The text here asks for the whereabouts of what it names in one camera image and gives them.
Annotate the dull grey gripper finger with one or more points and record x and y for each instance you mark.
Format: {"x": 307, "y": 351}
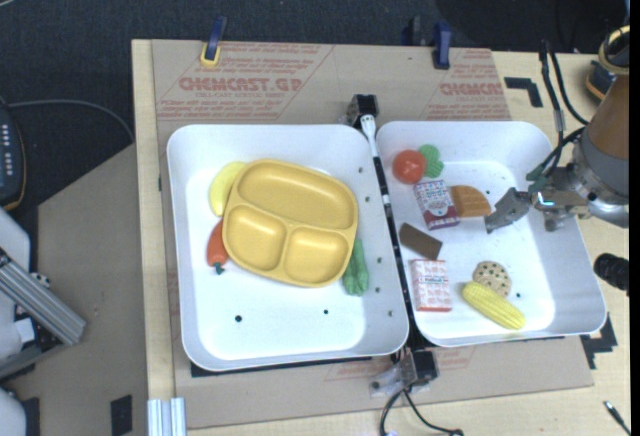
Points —
{"x": 517, "y": 198}
{"x": 500, "y": 220}

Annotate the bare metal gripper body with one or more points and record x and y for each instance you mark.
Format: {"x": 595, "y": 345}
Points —
{"x": 565, "y": 199}

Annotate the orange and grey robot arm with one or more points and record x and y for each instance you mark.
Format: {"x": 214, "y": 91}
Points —
{"x": 610, "y": 124}

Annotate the orange-brown bread slice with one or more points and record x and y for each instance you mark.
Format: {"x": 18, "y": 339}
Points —
{"x": 470, "y": 203}

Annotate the chocolate chip biscuit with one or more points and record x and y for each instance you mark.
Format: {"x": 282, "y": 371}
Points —
{"x": 492, "y": 276}

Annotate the white carton with coloured print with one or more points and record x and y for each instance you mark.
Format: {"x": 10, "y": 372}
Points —
{"x": 436, "y": 204}

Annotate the white plastic tray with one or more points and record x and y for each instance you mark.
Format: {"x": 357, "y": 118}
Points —
{"x": 280, "y": 319}
{"x": 540, "y": 274}

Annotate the brown chocolate bar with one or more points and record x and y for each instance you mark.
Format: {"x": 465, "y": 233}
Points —
{"x": 420, "y": 241}

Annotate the yellow corn cob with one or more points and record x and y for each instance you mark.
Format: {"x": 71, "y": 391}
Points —
{"x": 492, "y": 305}

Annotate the green broccoli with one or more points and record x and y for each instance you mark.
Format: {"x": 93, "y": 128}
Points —
{"x": 433, "y": 160}

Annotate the orange and white carton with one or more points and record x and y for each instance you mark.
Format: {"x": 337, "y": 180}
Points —
{"x": 431, "y": 285}

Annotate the red tomato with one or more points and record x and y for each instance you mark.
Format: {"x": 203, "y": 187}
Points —
{"x": 408, "y": 167}

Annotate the thin black and white rod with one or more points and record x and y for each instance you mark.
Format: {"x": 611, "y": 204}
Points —
{"x": 382, "y": 184}

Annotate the green toy vegetable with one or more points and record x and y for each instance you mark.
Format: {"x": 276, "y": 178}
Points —
{"x": 356, "y": 274}

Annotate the yellow divided plate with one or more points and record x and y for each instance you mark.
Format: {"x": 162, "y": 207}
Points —
{"x": 290, "y": 219}

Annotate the brown cardboard board red print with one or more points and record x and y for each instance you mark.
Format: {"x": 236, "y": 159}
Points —
{"x": 300, "y": 84}

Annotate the yellow banana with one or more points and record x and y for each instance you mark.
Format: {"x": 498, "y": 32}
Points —
{"x": 221, "y": 189}

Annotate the orange carrot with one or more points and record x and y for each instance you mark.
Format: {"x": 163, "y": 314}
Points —
{"x": 216, "y": 246}

